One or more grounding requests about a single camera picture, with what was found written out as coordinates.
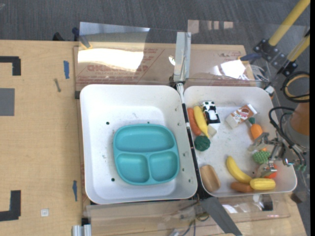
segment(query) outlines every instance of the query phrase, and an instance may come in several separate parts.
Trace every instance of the teal plate compartment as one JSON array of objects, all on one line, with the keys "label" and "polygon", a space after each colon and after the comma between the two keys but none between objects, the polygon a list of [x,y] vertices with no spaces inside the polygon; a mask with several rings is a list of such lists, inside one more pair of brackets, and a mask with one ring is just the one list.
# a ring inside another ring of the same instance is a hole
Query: teal plate compartment
[{"label": "teal plate compartment", "polygon": [[179,171],[175,137],[162,125],[134,124],[119,128],[114,135],[113,151],[119,176],[130,184],[169,182]]}]

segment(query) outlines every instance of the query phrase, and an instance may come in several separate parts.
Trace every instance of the white square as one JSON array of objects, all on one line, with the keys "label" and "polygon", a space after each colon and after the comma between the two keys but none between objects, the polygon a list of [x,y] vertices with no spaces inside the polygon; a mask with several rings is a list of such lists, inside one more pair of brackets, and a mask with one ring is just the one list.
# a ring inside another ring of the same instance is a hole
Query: white square
[{"label": "white square", "polygon": [[40,215],[41,215],[42,217],[47,217],[47,216],[49,216],[49,209],[46,208],[46,209],[40,210]]}]

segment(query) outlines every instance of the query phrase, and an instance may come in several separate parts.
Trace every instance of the toy banana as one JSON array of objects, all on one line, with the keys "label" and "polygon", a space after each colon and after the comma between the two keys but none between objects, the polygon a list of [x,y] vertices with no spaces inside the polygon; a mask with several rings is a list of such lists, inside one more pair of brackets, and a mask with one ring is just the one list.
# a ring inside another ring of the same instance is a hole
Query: toy banana
[{"label": "toy banana", "polygon": [[210,136],[208,134],[208,125],[203,115],[202,109],[199,106],[194,106],[193,115],[202,133],[204,133],[209,138]]},{"label": "toy banana", "polygon": [[240,170],[232,156],[227,157],[226,166],[231,175],[239,182],[249,183],[251,181],[252,178]]}]

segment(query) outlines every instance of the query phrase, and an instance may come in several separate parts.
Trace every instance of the wooden surface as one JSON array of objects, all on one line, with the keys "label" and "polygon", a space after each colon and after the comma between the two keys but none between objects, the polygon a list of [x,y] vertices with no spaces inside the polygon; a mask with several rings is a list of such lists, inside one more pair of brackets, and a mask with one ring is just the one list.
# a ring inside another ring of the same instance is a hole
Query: wooden surface
[{"label": "wooden surface", "polygon": [[[0,56],[19,56],[22,62],[21,76],[12,76],[11,64],[0,63],[0,88],[15,89],[15,115],[0,116],[0,211],[9,210],[11,190],[21,190],[22,198],[21,216],[1,221],[0,235],[70,235],[71,227],[81,223],[73,70],[73,47],[77,45],[68,41],[0,40]],[[64,60],[69,62],[69,79],[64,75]],[[77,201],[73,181],[77,181]],[[289,217],[237,223],[243,235],[306,235],[296,204],[288,195],[285,199]],[[49,216],[41,217],[43,208],[49,209]],[[218,226],[208,227],[198,227],[196,235],[222,235]],[[134,235],[169,234],[165,230]]]}]

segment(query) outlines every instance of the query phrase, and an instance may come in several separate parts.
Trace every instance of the yellow pole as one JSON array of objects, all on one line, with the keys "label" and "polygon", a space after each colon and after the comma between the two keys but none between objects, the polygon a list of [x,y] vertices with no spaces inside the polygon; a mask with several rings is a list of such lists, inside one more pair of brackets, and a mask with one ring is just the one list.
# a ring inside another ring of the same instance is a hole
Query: yellow pole
[{"label": "yellow pole", "polygon": [[287,59],[294,62],[297,57],[301,55],[302,52],[310,45],[310,34],[304,37],[301,42],[295,46],[295,48],[288,54]]},{"label": "yellow pole", "polygon": [[286,19],[282,22],[273,36],[269,39],[268,43],[271,46],[276,46],[280,39],[285,35],[285,33],[289,30],[289,28],[293,25],[293,23],[297,20],[297,18],[302,14],[302,12],[306,9],[307,6],[311,3],[311,0],[300,0],[296,6],[292,9],[290,14],[286,17]]}]

